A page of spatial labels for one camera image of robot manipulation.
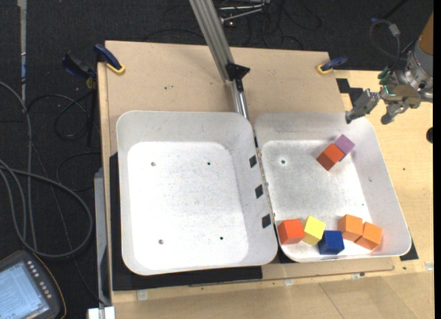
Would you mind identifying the pale wood board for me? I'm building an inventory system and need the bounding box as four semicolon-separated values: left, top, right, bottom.
104;40;396;287

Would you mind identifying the white plastic tray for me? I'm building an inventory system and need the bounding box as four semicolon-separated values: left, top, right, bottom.
254;112;413;264
116;110;279;276

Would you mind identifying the blue cube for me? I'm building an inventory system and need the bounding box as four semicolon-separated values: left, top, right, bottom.
317;229;346;256

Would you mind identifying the light orange cube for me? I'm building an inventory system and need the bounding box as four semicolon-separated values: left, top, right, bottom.
354;221;384;251
337;214;365;243

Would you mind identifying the red orange cube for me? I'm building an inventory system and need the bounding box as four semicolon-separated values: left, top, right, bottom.
316;143;347;172
276;218;306;246

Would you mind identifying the yellow cube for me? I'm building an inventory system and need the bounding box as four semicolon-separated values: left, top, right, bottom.
302;215;327;247

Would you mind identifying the thin rod between trays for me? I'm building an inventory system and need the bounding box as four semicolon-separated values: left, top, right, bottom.
230;79;277;224

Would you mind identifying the purple cube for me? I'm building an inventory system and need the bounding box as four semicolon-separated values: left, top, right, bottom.
334;134;356;162

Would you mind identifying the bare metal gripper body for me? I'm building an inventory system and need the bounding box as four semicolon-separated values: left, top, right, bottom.
380;68;434;110

